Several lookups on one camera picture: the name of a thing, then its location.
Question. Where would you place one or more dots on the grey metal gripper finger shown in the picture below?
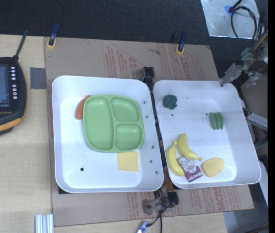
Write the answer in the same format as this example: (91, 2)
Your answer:
(253, 78)
(230, 74)

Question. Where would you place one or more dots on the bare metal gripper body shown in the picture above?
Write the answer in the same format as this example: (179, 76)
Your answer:
(257, 62)

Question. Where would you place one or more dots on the green ribbed toy vegetable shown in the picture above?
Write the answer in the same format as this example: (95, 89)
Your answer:
(216, 121)

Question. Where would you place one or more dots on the dark green broccoli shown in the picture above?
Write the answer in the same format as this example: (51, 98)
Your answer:
(169, 101)

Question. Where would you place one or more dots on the white plastic tray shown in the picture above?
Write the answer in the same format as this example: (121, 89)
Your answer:
(234, 154)
(98, 176)

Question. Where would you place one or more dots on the yellow banana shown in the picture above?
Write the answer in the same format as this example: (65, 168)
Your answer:
(185, 147)
(172, 160)

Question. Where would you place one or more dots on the thin black and white rod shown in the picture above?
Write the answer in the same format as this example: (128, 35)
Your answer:
(156, 120)

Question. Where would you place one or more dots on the yellow rounded wedge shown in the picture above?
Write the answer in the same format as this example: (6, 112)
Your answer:
(212, 167)

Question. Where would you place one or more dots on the red and white carton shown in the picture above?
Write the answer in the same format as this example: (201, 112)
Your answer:
(190, 170)

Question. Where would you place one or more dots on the yellow square cheese slice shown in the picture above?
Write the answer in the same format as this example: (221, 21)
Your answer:
(128, 161)

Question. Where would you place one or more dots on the green divided plate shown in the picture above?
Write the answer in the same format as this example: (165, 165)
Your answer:
(98, 122)

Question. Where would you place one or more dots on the brown cardboard board red print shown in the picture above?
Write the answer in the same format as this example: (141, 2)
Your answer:
(84, 57)

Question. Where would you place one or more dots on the orange sausage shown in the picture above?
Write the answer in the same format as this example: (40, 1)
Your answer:
(79, 110)

